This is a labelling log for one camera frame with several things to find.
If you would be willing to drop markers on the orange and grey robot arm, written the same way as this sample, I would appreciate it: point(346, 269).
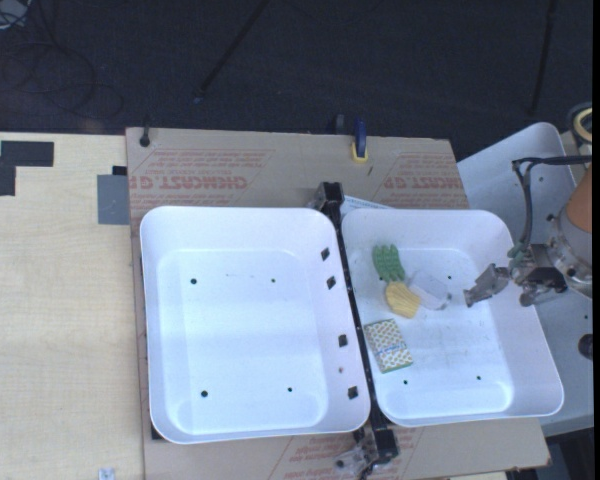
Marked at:
point(581, 203)

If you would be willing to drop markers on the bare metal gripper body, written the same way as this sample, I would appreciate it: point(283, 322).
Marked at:
point(545, 270)

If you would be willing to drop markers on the yellow patterned carton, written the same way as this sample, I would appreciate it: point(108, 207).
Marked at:
point(388, 345)

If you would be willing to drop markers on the thin black rod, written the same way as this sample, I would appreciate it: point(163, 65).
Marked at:
point(356, 313)

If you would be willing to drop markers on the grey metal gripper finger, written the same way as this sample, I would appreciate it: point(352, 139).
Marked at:
point(486, 285)
point(532, 298)

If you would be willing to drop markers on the clear plastic bottle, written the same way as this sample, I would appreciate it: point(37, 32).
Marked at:
point(431, 292)

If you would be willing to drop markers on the white plastic tray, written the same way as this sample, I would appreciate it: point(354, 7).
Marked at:
point(460, 358)
point(240, 338)

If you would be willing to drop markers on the brown cardboard board red print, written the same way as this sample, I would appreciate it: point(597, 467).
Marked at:
point(260, 178)

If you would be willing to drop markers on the yellow and green toy pineapple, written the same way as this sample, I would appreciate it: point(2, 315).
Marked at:
point(402, 299)

